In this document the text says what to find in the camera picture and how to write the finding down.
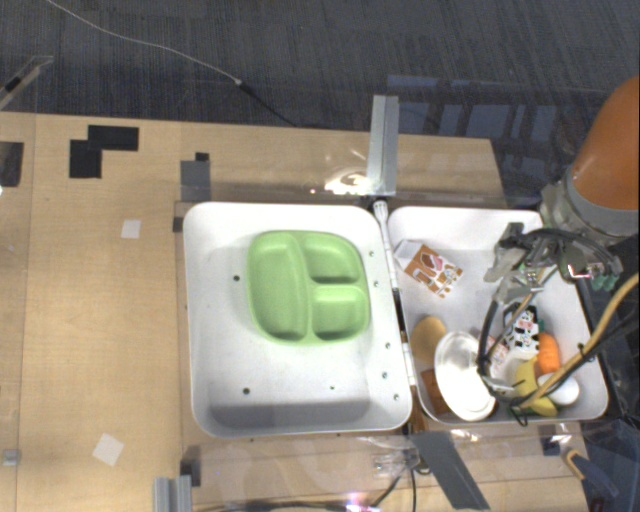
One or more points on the green divided plate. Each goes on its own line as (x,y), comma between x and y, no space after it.
(277,290)

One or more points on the orange carrot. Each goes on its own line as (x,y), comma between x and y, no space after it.
(548,352)

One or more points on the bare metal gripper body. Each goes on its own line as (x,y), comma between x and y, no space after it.
(560,252)

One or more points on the black and white cow carton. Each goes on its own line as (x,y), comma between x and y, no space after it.
(525,332)

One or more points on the yellow banana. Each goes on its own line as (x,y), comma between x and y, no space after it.
(527,377)

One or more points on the white plastic tray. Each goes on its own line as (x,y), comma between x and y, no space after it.
(475,235)
(220,320)

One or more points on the pink and white packet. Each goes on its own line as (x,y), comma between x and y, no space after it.
(500,352)

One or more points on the brown biscuit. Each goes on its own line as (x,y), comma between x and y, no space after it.
(434,392)

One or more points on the white egg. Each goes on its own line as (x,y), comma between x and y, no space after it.
(567,392)

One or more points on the tan bread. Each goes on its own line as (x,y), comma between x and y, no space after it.
(427,337)

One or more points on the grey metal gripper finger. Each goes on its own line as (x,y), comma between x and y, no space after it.
(520,287)
(504,260)

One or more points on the white bowl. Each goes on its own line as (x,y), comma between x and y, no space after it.
(460,380)

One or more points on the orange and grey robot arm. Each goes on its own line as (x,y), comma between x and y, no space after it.
(610,150)

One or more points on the orange and white carton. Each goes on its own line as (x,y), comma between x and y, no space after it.
(430,267)

